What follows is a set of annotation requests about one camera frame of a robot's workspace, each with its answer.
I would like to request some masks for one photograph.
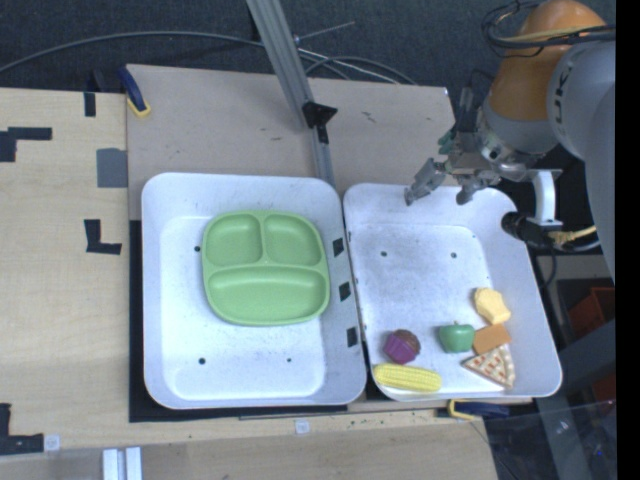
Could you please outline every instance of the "yellow corn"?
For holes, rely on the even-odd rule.
[[[373,367],[373,377],[383,386],[412,391],[438,391],[442,387],[438,372],[417,366],[377,364]]]

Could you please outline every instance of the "black clip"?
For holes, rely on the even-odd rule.
[[[302,113],[307,121],[307,126],[318,130],[318,140],[323,144],[329,144],[326,124],[337,112],[337,108],[320,105],[315,101],[307,101],[302,105]]]
[[[10,436],[9,418],[11,404],[0,404],[0,455],[38,453],[44,451],[44,434]]]

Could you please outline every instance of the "yellow toy food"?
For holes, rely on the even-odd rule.
[[[373,377],[383,386],[411,391],[431,392],[442,387],[442,377],[438,372],[417,366],[377,364],[373,367]]]
[[[492,288],[478,288],[473,294],[476,310],[490,324],[501,324],[511,318],[511,311],[502,299],[502,294]]]

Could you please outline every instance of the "toy pizza slice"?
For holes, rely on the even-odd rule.
[[[506,345],[472,357],[462,366],[506,388],[512,388],[516,378],[513,359]]]

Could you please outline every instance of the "green plate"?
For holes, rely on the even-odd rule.
[[[329,303],[322,239],[306,218],[287,212],[217,216],[202,239],[209,305],[240,325],[286,325],[320,315]]]

